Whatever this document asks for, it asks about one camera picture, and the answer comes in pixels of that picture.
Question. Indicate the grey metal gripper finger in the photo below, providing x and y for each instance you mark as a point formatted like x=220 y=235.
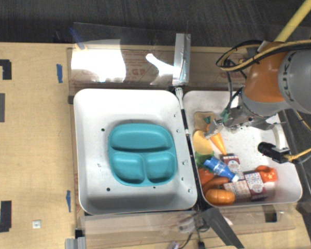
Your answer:
x=214 y=128

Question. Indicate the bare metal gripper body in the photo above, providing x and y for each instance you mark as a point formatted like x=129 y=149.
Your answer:
x=242 y=118

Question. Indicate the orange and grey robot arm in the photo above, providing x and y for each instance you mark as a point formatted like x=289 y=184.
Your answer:
x=264 y=79

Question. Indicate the orange carrot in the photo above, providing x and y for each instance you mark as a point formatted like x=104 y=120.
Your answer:
x=220 y=143

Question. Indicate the tan biscuit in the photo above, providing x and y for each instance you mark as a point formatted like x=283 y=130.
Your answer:
x=200 y=121

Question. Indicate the yellow toy fruit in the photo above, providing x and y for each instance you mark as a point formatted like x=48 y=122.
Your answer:
x=201 y=143

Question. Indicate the white plastic tray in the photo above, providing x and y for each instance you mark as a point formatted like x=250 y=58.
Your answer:
x=248 y=144
x=93 y=144

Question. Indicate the green toy vegetable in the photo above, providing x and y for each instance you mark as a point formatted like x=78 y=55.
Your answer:
x=202 y=158

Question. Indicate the red and white carton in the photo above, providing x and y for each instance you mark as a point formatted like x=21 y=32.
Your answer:
x=239 y=189
x=233 y=163
x=255 y=185

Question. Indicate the blue bottle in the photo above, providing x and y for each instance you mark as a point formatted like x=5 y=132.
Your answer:
x=219 y=168

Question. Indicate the red toy fruit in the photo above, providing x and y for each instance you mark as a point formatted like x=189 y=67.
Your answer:
x=205 y=176

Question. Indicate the brown sausage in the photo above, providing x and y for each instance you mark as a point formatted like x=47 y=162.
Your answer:
x=213 y=183

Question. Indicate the orange cup with star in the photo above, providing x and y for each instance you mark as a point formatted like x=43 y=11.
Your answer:
x=268 y=174

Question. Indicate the orange bread roll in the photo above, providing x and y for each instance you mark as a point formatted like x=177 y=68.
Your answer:
x=219 y=196

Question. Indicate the blue divided plate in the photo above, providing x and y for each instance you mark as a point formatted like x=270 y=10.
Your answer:
x=141 y=154

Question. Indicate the small white square tile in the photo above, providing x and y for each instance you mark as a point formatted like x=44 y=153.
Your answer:
x=36 y=224

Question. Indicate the black cylinder on white bracket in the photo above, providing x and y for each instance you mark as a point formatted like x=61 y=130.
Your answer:
x=270 y=150

